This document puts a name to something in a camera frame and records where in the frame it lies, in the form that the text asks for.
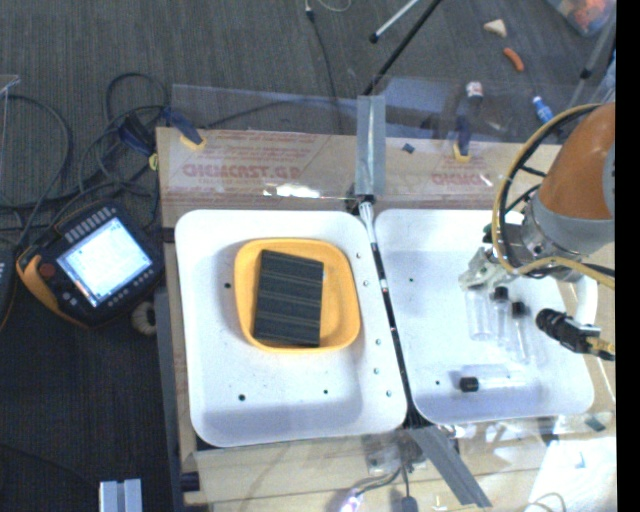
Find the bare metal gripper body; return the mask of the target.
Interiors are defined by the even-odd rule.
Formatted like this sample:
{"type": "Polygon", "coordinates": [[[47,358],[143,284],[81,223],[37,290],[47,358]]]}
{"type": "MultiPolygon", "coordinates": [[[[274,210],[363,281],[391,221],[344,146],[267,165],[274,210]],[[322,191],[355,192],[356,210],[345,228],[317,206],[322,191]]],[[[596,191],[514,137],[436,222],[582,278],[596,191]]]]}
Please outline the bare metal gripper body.
{"type": "Polygon", "coordinates": [[[541,251],[541,229],[535,222],[503,223],[484,229],[484,245],[459,276],[462,290],[495,287],[518,277],[538,278],[540,271],[518,273],[517,268],[531,264],[541,251]]]}

